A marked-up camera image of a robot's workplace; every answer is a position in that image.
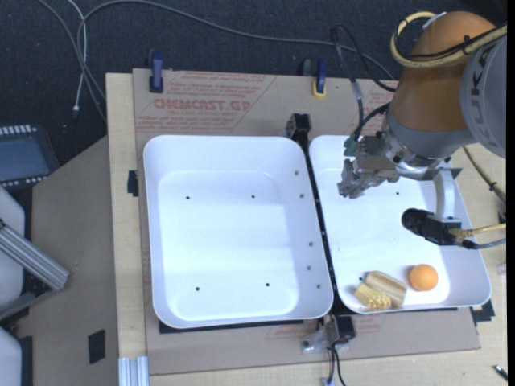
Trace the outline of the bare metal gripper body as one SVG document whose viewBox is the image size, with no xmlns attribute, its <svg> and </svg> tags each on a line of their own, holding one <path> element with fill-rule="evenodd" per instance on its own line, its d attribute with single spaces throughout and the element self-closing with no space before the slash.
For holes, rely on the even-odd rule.
<svg viewBox="0 0 515 386">
<path fill-rule="evenodd" d="M 364 136 L 356 147 L 352 164 L 356 175 L 366 179 L 397 182 L 399 177 L 422 179 L 429 169 L 437 167 L 436 158 L 427 158 L 406 148 L 395 137 L 388 135 Z"/>
</svg>

